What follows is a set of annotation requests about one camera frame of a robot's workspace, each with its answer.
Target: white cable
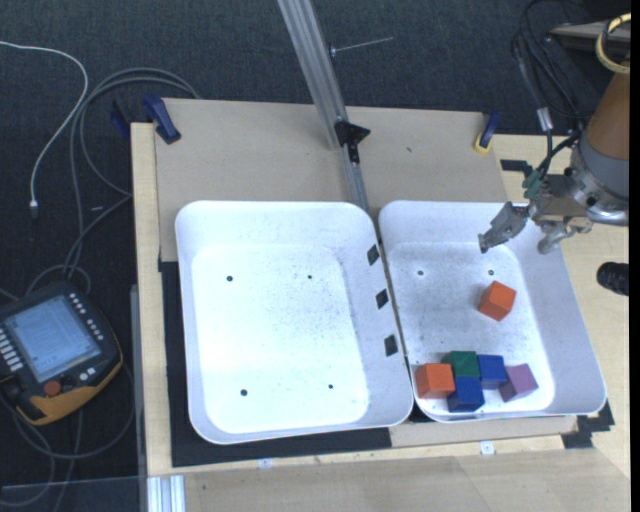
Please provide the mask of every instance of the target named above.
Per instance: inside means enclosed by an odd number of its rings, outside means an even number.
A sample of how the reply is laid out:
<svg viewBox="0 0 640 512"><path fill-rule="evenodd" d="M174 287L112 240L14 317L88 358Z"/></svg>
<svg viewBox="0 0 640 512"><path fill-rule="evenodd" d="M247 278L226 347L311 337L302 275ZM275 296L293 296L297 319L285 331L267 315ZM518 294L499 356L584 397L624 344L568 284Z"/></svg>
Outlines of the white cable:
<svg viewBox="0 0 640 512"><path fill-rule="evenodd" d="M47 153L47 151L49 151L49 147L51 146L51 144L54 143L54 141L58 138L60 133L62 133L62 130L64 130L65 127L67 126L67 124L69 124L69 121L74 116L74 114L76 113L76 111L80 107L81 103L84 101L84 98L87 95L87 91L89 90L89 77L87 76L86 69L80 63L80 61L78 59L76 59L75 57L69 55L68 53L64 53L64 52L62 52L60 50L54 50L52 48L41 48L41 47L38 47L38 46L22 46L22 45L15 44L15 43L9 43L7 41L0 41L0 46L8 46L9 48L15 48L16 50L32 50L32 51L54 53L56 55L60 55L62 57L65 57L65 58L69 59L76 66L78 66L80 68L80 71L82 71L82 75L84 76L84 89L82 90L82 94L80 95L80 99L76 102L75 106L73 107L73 110L69 113L69 115L64 120L64 122L60 125L60 127L53 134L53 137L51 137L49 142L47 142L47 144L44 147L44 149L40 152L40 155L38 156L38 159L36 160L35 165L33 166L33 171L31 172L31 184L30 184L31 202L29 203L29 208L31 209L32 216L34 216L34 218L35 218L38 215L38 200L36 198L36 175L38 174L38 168L40 167L40 162L42 161L42 159L43 159L44 155Z"/></svg>

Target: black floor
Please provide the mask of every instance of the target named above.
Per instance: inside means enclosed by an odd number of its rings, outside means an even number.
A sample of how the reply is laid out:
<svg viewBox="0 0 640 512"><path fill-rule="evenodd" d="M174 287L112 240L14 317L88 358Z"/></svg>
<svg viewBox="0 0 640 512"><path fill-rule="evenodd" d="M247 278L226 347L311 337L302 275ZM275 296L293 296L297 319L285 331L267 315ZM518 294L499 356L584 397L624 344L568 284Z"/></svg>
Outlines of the black floor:
<svg viewBox="0 0 640 512"><path fill-rule="evenodd" d="M529 4L316 1L327 41L336 48L393 38L338 52L335 68L347 105L497 110L499 132L538 133L535 103L511 53L511 38L522 26L533 51L555 66L555 80L563 85L561 92L554 90L540 72L545 98L555 109L555 133L564 134L580 116L588 118L610 74L594 54L568 52L554 40L542 43L542 35L562 23L592 21L596 7L601 9L599 16L603 11L616 14L620 8L615 2L591 1L587 10L579 1L535 1L520 24ZM208 99L311 102L275 0L2 2L0 40L73 55L85 65L90 88L117 71L149 66L180 75ZM39 169L37 221L30 217L29 179L38 154L81 90L82 76L66 59L0 45L0 288L15 296L22 296L40 272L63 263L78 234L68 130L51 146ZM145 121L142 100L148 93L187 95L168 85L123 87L100 97L87 113L91 157L122 189L131 187L129 145L110 123L112 104L117 101L129 121ZM89 171L78 148L75 155L87 225L122 196ZM112 323L130 362L129 293L136 283L131 202L87 236L79 265L90 275L91 295ZM50 274L41 284L53 277ZM84 286L79 272L75 279ZM0 296L0 304L8 301ZM121 372L86 407L80 451L91 451L116 435L131 403L129 381ZM77 420L72 416L42 429L57 451L73 450ZM135 475L135 439L130 428L112 449L78 461L71 478ZM47 464L47 457L23 442L10 415L0 410L0 486L46 481ZM55 479L64 480L66 470L67 463L60 462Z"/></svg>

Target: red button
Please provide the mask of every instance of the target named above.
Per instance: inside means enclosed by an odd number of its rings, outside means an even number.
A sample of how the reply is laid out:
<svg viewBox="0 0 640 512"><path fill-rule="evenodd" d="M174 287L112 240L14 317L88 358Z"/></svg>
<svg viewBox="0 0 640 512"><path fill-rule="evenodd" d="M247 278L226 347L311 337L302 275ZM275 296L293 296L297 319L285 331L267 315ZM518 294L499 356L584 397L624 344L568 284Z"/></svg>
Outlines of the red button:
<svg viewBox="0 0 640 512"><path fill-rule="evenodd" d="M44 385L44 392L47 396L58 396L62 391L62 385L57 380L50 380Z"/></svg>

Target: black clip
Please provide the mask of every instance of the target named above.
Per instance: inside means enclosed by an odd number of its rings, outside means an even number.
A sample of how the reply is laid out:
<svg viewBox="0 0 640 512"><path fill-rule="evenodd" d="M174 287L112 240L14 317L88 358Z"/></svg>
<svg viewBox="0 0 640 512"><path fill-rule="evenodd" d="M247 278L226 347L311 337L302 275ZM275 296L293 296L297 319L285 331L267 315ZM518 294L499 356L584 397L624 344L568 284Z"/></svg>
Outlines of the black clip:
<svg viewBox="0 0 640 512"><path fill-rule="evenodd" d="M342 120L338 121L333 128L336 131L340 145L344 146L347 144L349 160L354 164L359 164L360 155L358 155L358 144L371 133L371 130Z"/></svg>
<svg viewBox="0 0 640 512"><path fill-rule="evenodd" d="M167 112L167 107L162 99L155 94L148 94L142 104L147 115L158 123L156 132L167 144L173 144L180 140L180 132L176 130Z"/></svg>

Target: toy block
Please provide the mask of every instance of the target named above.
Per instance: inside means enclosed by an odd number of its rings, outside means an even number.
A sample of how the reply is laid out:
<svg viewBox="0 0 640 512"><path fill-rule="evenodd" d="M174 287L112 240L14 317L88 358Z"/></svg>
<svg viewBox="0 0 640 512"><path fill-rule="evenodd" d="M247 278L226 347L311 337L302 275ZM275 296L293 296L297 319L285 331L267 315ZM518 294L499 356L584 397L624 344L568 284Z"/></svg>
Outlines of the toy block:
<svg viewBox="0 0 640 512"><path fill-rule="evenodd" d="M478 311L499 322L511 312L515 298L513 288L494 281L482 292Z"/></svg>
<svg viewBox="0 0 640 512"><path fill-rule="evenodd" d="M500 395L505 402L524 398L538 389L538 383L528 364L507 366L505 370L507 372L507 382L499 388Z"/></svg>
<svg viewBox="0 0 640 512"><path fill-rule="evenodd" d="M472 350L452 350L440 362L451 365L454 377L480 378L478 356Z"/></svg>
<svg viewBox="0 0 640 512"><path fill-rule="evenodd" d="M478 366L482 389L498 389L507 382L507 372L502 356L478 354Z"/></svg>
<svg viewBox="0 0 640 512"><path fill-rule="evenodd" d="M456 390L450 364L426 363L415 373L420 398L446 398Z"/></svg>
<svg viewBox="0 0 640 512"><path fill-rule="evenodd" d="M447 397L449 412L473 412L484 405L480 379L456 377L456 390Z"/></svg>

